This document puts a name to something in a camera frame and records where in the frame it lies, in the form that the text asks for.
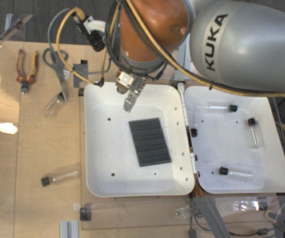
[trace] clear plastic vial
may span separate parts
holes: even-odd
[[[237,111],[237,106],[222,102],[209,102],[206,105],[206,110],[213,114],[233,113]]]
[[[254,118],[247,120],[248,123],[248,140],[251,148],[260,148],[263,146],[263,137],[260,127]]]
[[[52,116],[58,109],[63,105],[65,102],[63,93],[59,93],[56,95],[50,102],[49,104],[45,107],[44,109],[44,115],[46,117]]]
[[[227,176],[230,179],[239,181],[251,181],[253,179],[253,172],[240,169],[229,169],[220,167],[218,173],[223,176]]]
[[[80,164],[74,164],[68,167],[60,168],[53,171],[46,177],[41,179],[42,186],[58,184],[64,181],[80,177]]]

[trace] wooden tabletop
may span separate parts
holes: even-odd
[[[67,81],[68,101],[52,117],[43,114],[45,106],[61,91],[55,72],[42,61],[47,47],[43,43],[9,41],[0,50],[0,122],[10,122],[18,128],[16,134],[0,132],[0,238],[57,238],[61,220],[79,219],[81,179],[48,187],[42,187],[40,182],[40,178],[55,169],[79,163],[84,152],[83,99],[78,96],[78,88],[73,87],[72,76]],[[89,70],[100,69],[102,54],[91,47],[62,45],[61,48],[68,52],[69,64],[83,59],[88,60]],[[19,49],[26,52],[26,73],[31,68],[33,52],[40,54],[36,83],[26,95],[21,94],[20,84],[16,82]],[[116,72],[112,65],[106,81],[115,81]],[[166,69],[159,83],[168,83],[173,73],[173,69]],[[229,230],[244,234],[271,227],[263,218],[228,222]],[[79,227],[81,238],[188,237],[188,225],[181,224],[82,230],[80,223]],[[195,224],[194,228],[198,237],[213,237]]]

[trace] transparent cylinder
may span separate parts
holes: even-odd
[[[212,114],[233,113],[237,111],[237,106],[223,102],[208,102],[206,104],[206,111]]]
[[[251,148],[260,148],[264,145],[262,132],[254,118],[248,122],[248,141]]]
[[[44,115],[46,117],[52,116],[65,102],[63,93],[59,93],[56,95],[50,102],[49,104],[45,107],[44,109]]]
[[[249,170],[220,167],[218,173],[233,180],[251,181],[253,179],[253,172]]]
[[[64,168],[53,171],[46,177],[41,179],[42,186],[48,186],[51,184],[59,184],[67,180],[80,177],[80,164],[74,164]]]

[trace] yellow cable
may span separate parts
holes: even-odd
[[[64,17],[64,19],[62,20],[60,26],[59,26],[59,29],[58,29],[58,33],[57,33],[57,38],[56,38],[56,45],[57,45],[57,50],[58,50],[58,55],[59,55],[59,58],[61,59],[61,61],[64,63],[64,65],[68,68],[68,70],[70,72],[72,72],[75,76],[77,76],[78,78],[82,79],[83,81],[87,82],[87,83],[90,83],[90,84],[94,84],[93,81],[91,80],[88,80],[87,78],[84,78],[83,76],[81,76],[79,73],[77,73],[68,63],[67,61],[65,61],[62,53],[61,53],[61,50],[60,50],[60,36],[61,36],[61,33],[62,33],[62,30],[63,30],[63,27],[64,25],[66,24],[68,18],[73,14],[73,13],[76,13],[81,19],[84,19],[85,16],[84,16],[84,12],[75,7],[73,9],[71,9]]]
[[[126,3],[128,4],[129,8],[131,9],[135,19],[137,20],[137,22],[139,23],[140,27],[142,28],[142,30],[145,32],[145,34],[148,36],[148,38],[150,39],[151,43],[159,50],[159,52],[179,71],[181,71],[183,74],[185,74],[186,76],[188,76],[189,78],[197,81],[200,84],[203,84],[205,86],[208,87],[212,87],[216,90],[222,91],[222,92],[226,92],[226,93],[230,93],[230,94],[235,94],[235,95],[240,95],[240,96],[251,96],[251,97],[285,97],[285,93],[276,93],[276,92],[265,92],[265,93],[254,93],[254,92],[244,92],[239,90],[230,90],[221,86],[217,86],[217,85],[211,85],[199,78],[194,77],[189,71],[185,70],[183,67],[181,67],[176,60],[174,60],[171,56],[169,56],[167,54],[167,51],[165,51],[159,44],[158,42],[154,39],[153,35],[150,33],[149,29],[147,28],[147,26],[145,25],[144,21],[142,20],[142,18],[140,17],[140,15],[138,14],[138,12],[136,11],[134,5],[132,4],[132,2],[130,0],[125,0]]]

